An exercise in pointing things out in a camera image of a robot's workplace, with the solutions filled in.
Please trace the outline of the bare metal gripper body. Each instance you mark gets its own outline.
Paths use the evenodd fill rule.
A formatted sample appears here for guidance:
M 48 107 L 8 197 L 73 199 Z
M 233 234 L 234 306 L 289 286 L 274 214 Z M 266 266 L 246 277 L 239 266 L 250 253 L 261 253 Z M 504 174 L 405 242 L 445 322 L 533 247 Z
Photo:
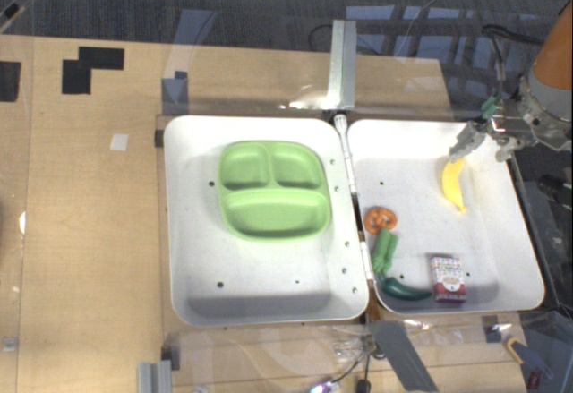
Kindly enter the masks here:
M 549 90 L 549 97 L 521 89 L 516 99 L 503 100 L 490 121 L 491 136 L 512 137 L 506 150 L 541 143 L 555 151 L 572 151 L 572 94 Z

